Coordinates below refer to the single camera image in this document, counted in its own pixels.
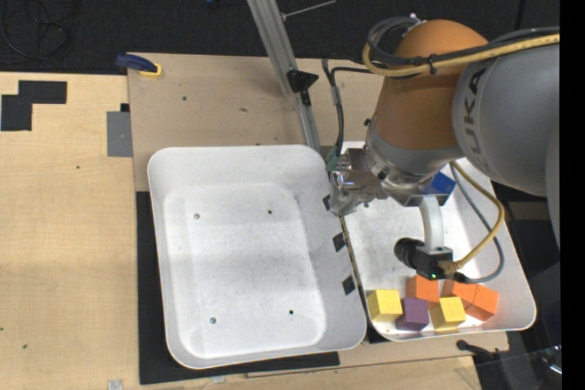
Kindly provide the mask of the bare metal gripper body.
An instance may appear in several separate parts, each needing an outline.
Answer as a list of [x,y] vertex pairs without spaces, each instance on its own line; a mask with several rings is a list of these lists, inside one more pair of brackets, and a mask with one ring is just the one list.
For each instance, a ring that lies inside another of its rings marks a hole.
[[327,209],[335,216],[347,216],[360,205],[388,198],[402,206],[412,205],[425,184],[426,174],[406,172],[376,150],[348,148],[330,173]]

